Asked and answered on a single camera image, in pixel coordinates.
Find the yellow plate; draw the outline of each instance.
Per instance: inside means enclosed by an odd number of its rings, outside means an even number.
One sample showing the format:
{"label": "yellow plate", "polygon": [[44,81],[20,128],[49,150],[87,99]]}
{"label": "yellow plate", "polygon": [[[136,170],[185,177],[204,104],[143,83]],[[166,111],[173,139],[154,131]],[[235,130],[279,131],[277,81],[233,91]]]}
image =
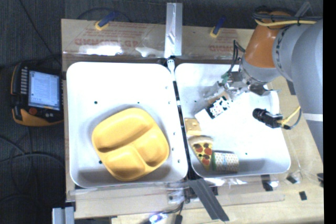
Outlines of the yellow plate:
{"label": "yellow plate", "polygon": [[120,181],[133,181],[160,167],[169,156],[166,137],[143,109],[130,108],[99,123],[92,144],[107,170]]}

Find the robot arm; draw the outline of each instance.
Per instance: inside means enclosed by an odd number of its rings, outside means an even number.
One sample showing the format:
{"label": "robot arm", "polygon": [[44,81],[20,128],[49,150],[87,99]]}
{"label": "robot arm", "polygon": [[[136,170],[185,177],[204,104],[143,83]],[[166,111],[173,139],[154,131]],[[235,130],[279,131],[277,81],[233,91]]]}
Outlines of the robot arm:
{"label": "robot arm", "polygon": [[238,72],[223,83],[228,92],[268,94],[264,85],[278,76],[293,83],[323,161],[323,19],[283,29],[258,25],[241,59]]}

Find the toy pizza slice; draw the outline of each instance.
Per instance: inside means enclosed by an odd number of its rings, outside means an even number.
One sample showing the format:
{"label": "toy pizza slice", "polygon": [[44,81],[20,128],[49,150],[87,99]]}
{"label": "toy pizza slice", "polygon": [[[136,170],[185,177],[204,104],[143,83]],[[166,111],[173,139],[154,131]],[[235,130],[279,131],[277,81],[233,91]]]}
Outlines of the toy pizza slice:
{"label": "toy pizza slice", "polygon": [[203,164],[206,170],[209,170],[213,145],[212,138],[201,135],[191,137],[188,141],[198,160]]}

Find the orange and black device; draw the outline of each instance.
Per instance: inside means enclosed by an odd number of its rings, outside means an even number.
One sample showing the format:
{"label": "orange and black device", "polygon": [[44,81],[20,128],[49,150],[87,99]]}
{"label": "orange and black device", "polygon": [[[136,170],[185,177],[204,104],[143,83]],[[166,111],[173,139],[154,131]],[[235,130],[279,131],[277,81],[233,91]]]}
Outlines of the orange and black device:
{"label": "orange and black device", "polygon": [[11,82],[12,114],[25,126],[49,126],[63,121],[61,72],[18,64]]}

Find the display screen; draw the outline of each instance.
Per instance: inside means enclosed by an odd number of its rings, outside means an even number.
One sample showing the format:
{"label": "display screen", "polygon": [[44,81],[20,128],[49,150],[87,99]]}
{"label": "display screen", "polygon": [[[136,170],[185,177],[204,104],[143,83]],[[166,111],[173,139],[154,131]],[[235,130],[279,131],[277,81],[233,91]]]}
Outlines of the display screen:
{"label": "display screen", "polygon": [[60,110],[59,90],[59,76],[29,72],[29,106]]}

